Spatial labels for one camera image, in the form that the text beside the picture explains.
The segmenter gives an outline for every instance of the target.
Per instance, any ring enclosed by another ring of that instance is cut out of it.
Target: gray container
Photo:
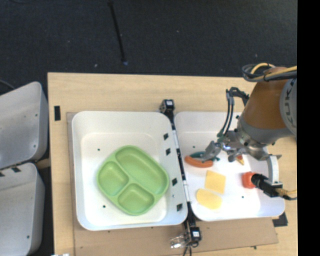
[[[26,256],[42,241],[48,102],[38,82],[0,96],[0,256]]]

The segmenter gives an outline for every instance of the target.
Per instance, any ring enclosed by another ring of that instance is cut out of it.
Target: dark background
[[[15,88],[48,72],[240,77],[241,67],[297,65],[298,0],[0,0],[0,80]],[[0,83],[0,94],[9,90]],[[53,252],[50,169],[43,242]]]

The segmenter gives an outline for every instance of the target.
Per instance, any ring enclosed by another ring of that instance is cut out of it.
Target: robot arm
[[[266,68],[263,75],[255,74]],[[281,155],[270,155],[266,146],[276,140],[297,136],[297,67],[275,67],[267,63],[244,66],[243,76],[256,82],[249,95],[232,87],[226,91],[228,113],[226,121],[201,156],[203,162],[217,158],[221,151],[228,154],[228,161],[248,154],[258,161],[267,161],[268,177],[248,173],[242,177],[243,185],[262,189],[270,197],[281,196],[291,200],[279,181],[277,159]],[[234,97],[242,98],[244,111],[237,117],[237,128],[229,130],[234,108]]]

